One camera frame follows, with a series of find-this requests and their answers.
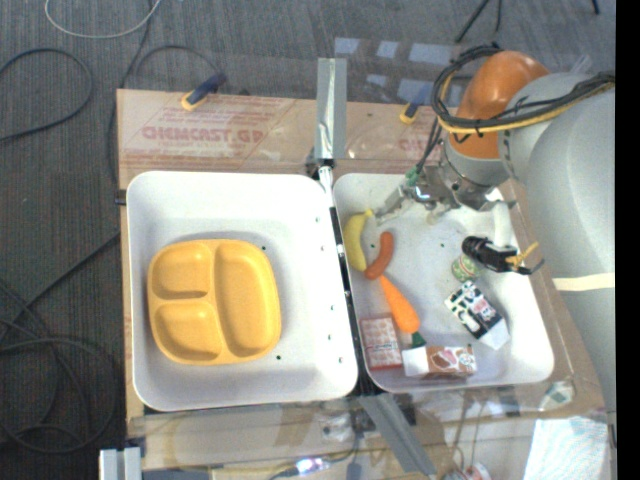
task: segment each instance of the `white cable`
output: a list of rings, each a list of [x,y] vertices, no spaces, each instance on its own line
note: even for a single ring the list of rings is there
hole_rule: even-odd
[[[49,20],[49,22],[56,27],[58,30],[60,30],[61,32],[64,32],[65,34],[68,34],[70,36],[74,36],[74,37],[82,37],[85,39],[115,39],[116,37],[122,37],[122,36],[126,36],[131,34],[132,32],[135,32],[136,30],[138,30],[140,27],[142,27],[147,21],[149,21],[149,19],[151,18],[151,16],[153,16],[153,14],[156,12],[156,9],[158,8],[158,5],[160,5],[161,0],[156,0],[156,3],[153,5],[153,7],[151,8],[151,10],[149,11],[149,14],[147,14],[144,19],[138,23],[135,27],[130,28],[129,30],[125,30],[124,32],[119,32],[117,34],[111,34],[111,35],[104,35],[104,36],[99,36],[99,35],[90,35],[90,34],[79,34],[77,32],[73,32],[71,30],[68,30],[66,28],[64,28],[61,25],[58,25],[58,23],[55,22],[55,20],[51,17],[51,14],[49,13],[49,3],[51,2],[51,0],[46,0],[44,3],[44,13],[47,16],[47,19]]]

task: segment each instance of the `small bottle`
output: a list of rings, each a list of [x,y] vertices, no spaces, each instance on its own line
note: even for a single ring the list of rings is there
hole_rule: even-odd
[[[478,263],[464,253],[458,256],[451,264],[451,272],[453,272],[455,278],[461,283],[475,279],[480,275],[482,270],[482,266],[478,265]]]
[[[442,480],[491,480],[491,475],[486,467],[476,462],[464,471],[458,469],[447,473]]]

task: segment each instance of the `metal bracket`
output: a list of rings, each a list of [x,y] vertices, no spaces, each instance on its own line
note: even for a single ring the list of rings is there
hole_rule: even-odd
[[[316,134],[307,158],[307,174],[318,179],[318,169],[333,168],[344,158],[347,142],[347,61],[318,59]]]
[[[100,450],[100,480],[142,480],[140,448]]]
[[[359,399],[406,472],[433,475],[437,470],[389,393]]]

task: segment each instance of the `toy sausage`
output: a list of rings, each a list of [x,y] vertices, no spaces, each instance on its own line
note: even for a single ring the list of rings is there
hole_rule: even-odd
[[[387,265],[389,265],[392,256],[393,235],[389,231],[383,231],[380,235],[380,252],[378,253],[378,257],[365,269],[364,276],[371,281],[380,277],[387,268]]]

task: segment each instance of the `table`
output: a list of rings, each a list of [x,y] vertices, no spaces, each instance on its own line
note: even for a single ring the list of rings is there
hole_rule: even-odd
[[[305,161],[314,144],[316,101],[216,94],[208,97],[201,112],[187,114],[180,109],[181,96],[160,91],[118,91],[122,191],[133,177],[148,170],[305,174]],[[402,174],[415,163],[434,114],[423,107],[416,122],[407,126],[398,119],[401,108],[398,104],[347,103],[347,155],[336,163],[336,179],[349,172]],[[512,220],[519,237],[527,242],[526,197],[512,182],[507,182],[503,191],[519,201],[512,209]],[[403,474],[389,443],[370,428],[371,422],[357,398],[177,413],[154,413],[145,408],[132,385],[124,206],[121,229],[127,428],[131,442],[144,450],[145,471],[215,467],[215,478],[227,478],[225,475],[231,477],[240,468],[248,468],[244,471],[247,475],[251,472],[267,478],[297,457],[349,456],[354,439],[352,421],[361,418],[364,421],[359,428],[365,439],[358,444],[355,456],[367,457],[367,478]],[[395,399],[412,423],[438,477],[451,471],[457,454],[466,449],[468,456],[469,450],[471,455],[481,456],[497,478],[522,478],[537,421],[592,416],[602,407],[597,377],[580,335],[546,270],[532,278],[532,285],[555,355],[553,373],[547,381],[409,394]],[[573,400],[541,411],[540,402],[553,383],[572,385]],[[457,443],[458,451],[451,443]],[[504,446],[509,446],[508,456],[500,450]],[[346,468],[348,462],[336,462],[333,469],[317,473],[317,478],[335,478],[331,475],[337,474],[338,467]]]

